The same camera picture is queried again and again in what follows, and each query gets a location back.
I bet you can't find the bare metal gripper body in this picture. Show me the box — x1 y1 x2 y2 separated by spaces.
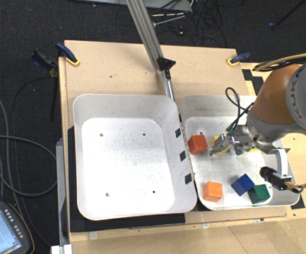
232 124 269 157

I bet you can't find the yellow cube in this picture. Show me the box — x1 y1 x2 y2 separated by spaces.
210 135 232 155

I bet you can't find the red cube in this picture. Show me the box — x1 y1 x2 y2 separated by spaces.
187 134 208 155

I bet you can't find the white plastic tray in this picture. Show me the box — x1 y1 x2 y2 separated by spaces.
73 93 198 221
178 95 301 211

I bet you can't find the orange cube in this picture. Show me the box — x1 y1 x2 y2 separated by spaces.
203 181 223 203

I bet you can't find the blue cube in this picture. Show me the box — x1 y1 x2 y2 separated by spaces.
231 173 256 196

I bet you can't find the green cube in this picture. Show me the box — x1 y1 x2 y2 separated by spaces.
247 184 271 205

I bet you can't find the pale wood board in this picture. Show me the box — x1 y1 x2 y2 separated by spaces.
64 40 288 242

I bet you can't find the black cylinder on white bracket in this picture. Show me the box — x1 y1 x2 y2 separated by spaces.
259 147 293 191

